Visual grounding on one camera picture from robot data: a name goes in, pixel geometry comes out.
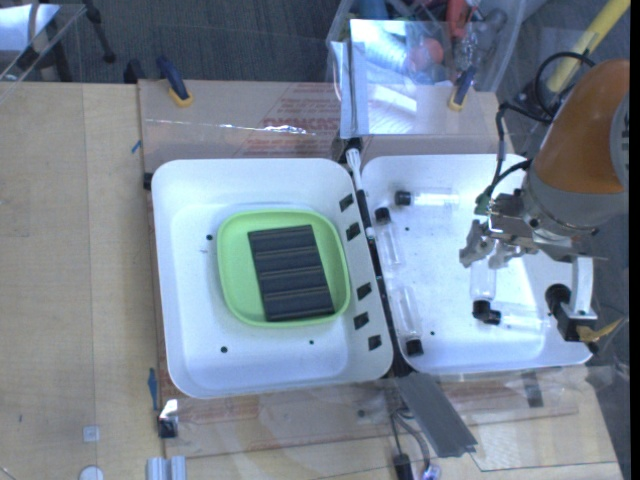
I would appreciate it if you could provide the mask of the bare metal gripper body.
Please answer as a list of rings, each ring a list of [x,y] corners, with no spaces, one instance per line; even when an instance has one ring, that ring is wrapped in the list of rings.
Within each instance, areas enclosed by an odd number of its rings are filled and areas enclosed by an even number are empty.
[[[587,254],[588,238],[599,229],[561,220],[527,191],[500,194],[492,203],[486,231],[495,241],[519,245],[523,255],[543,252],[554,261],[568,262]]]

